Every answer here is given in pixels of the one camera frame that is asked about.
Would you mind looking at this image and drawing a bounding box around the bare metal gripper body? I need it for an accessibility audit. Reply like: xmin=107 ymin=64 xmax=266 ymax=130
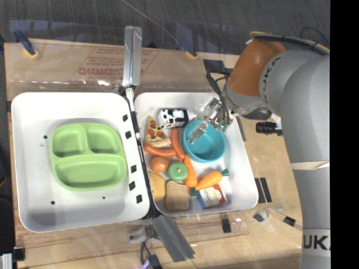
xmin=197 ymin=97 xmax=240 ymax=132

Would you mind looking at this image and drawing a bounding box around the black and white cow carton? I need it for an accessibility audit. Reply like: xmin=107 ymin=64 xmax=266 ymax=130
xmin=157 ymin=108 xmax=190 ymax=129

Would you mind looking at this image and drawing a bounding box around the orange toy carrot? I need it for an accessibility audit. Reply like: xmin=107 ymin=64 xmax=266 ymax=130
xmin=195 ymin=168 xmax=231 ymax=192
xmin=183 ymin=154 xmax=199 ymax=197

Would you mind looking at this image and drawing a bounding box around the brown cardboard board red print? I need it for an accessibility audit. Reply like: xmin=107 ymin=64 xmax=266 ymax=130
xmin=3 ymin=38 xmax=304 ymax=269

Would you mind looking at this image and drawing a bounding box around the green divided plate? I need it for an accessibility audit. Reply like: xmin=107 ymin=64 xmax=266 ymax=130
xmin=50 ymin=122 xmax=128 ymax=192

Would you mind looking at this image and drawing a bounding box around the white plastic tray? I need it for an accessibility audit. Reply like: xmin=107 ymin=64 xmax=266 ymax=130
xmin=134 ymin=91 xmax=260 ymax=218
xmin=10 ymin=91 xmax=151 ymax=233

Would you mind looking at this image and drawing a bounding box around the green toy doughnut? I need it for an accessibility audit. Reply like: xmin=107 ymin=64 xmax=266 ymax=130
xmin=167 ymin=161 xmax=189 ymax=183

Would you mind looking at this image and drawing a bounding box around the black cylinder on white bracket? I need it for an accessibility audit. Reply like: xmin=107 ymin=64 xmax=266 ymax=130
xmin=255 ymin=115 xmax=284 ymax=137

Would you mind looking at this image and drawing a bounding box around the tan toy bread roll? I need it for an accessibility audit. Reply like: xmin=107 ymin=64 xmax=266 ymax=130
xmin=148 ymin=171 xmax=167 ymax=203

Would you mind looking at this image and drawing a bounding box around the white blue and red can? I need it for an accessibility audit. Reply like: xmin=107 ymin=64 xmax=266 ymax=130
xmin=196 ymin=184 xmax=228 ymax=210

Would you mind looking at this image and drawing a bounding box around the orange-brown round toy onion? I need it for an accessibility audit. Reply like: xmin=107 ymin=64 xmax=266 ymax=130
xmin=149 ymin=156 xmax=171 ymax=174

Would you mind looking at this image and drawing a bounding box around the orange toy sausage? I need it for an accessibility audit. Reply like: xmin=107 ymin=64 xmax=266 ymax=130
xmin=143 ymin=142 xmax=178 ymax=159
xmin=171 ymin=128 xmax=187 ymax=161

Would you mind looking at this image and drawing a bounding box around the brown toy bread slice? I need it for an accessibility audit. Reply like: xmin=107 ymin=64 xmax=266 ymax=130
xmin=163 ymin=180 xmax=190 ymax=212

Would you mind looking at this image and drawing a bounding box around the blue bowl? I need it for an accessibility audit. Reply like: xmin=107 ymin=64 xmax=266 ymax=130
xmin=182 ymin=119 xmax=227 ymax=163

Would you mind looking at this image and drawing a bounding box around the toy pizza slice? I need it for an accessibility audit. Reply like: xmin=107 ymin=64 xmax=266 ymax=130
xmin=144 ymin=115 xmax=172 ymax=149

